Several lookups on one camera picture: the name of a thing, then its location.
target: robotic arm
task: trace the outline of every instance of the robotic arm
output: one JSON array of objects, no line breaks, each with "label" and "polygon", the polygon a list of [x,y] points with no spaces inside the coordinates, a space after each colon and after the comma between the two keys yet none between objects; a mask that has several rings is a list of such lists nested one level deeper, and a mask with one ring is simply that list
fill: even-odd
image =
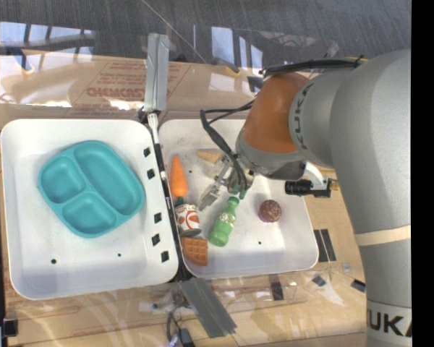
[{"label": "robotic arm", "polygon": [[[312,80],[275,74],[236,145],[247,185],[261,174],[302,192],[311,176],[327,189],[312,163],[336,170],[364,265],[368,347],[412,345],[410,61],[396,51]],[[227,187],[240,187],[233,171]]]}]

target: teal plate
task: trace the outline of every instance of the teal plate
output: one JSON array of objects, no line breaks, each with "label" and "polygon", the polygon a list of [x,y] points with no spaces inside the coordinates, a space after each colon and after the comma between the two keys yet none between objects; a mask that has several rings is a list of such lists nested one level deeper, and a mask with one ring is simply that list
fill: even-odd
[{"label": "teal plate", "polygon": [[140,180],[107,144],[80,142],[50,159],[38,187],[59,219],[75,234],[95,238],[114,230],[145,202]]}]

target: gray floor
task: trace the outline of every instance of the gray floor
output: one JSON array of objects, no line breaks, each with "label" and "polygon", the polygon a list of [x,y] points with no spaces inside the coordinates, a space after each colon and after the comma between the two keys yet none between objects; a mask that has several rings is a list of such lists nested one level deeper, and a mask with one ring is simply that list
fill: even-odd
[{"label": "gray floor", "polygon": [[[99,55],[145,57],[142,38],[167,33],[171,60],[212,63],[222,30],[263,52],[262,65],[335,56],[372,58],[411,47],[412,0],[0,0],[0,22],[96,31],[77,45]],[[68,43],[34,46],[61,50]],[[220,57],[242,65],[242,48]],[[0,45],[0,54],[7,48]],[[0,319],[4,316],[0,270]]]}]

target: white tray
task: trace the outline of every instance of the white tray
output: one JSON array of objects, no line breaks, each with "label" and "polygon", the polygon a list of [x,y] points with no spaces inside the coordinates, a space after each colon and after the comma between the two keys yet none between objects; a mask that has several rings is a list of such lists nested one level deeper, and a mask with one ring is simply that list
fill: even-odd
[{"label": "white tray", "polygon": [[[174,238],[153,142],[142,124],[20,119],[7,124],[0,139],[10,276],[18,293],[29,299],[50,299],[150,286],[174,277],[178,268]],[[139,213],[92,239],[72,233],[58,219],[37,182],[47,160],[85,140],[112,147],[137,174],[146,195]],[[152,179],[147,176],[150,169],[155,172]],[[161,220],[155,223],[159,214]],[[160,241],[153,245],[157,234]]]},{"label": "white tray", "polygon": [[[243,126],[243,120],[220,120],[212,126],[232,146]],[[200,120],[171,120],[159,129],[164,161],[170,173],[171,161],[177,154],[187,177],[185,202],[197,203],[204,189],[213,182],[207,170],[212,165],[196,156],[198,149],[217,148],[201,126]],[[198,211],[199,235],[208,239],[213,222],[226,206],[229,193],[203,211]],[[283,215],[276,223],[263,223],[258,207],[267,199],[278,201]],[[306,270],[318,260],[315,241],[304,198],[284,193],[284,181],[256,176],[254,184],[237,208],[237,222],[225,247],[208,244],[208,265],[195,265],[185,259],[189,271],[199,278],[227,278]]]}]

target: beige stripe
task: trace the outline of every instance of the beige stripe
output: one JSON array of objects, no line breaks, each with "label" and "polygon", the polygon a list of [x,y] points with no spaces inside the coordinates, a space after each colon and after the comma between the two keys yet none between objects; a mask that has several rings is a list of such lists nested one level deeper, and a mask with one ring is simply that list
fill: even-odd
[{"label": "beige stripe", "polygon": [[410,225],[389,230],[372,231],[371,233],[355,234],[355,241],[360,247],[391,243],[392,241],[401,241],[411,238],[412,227]]}]

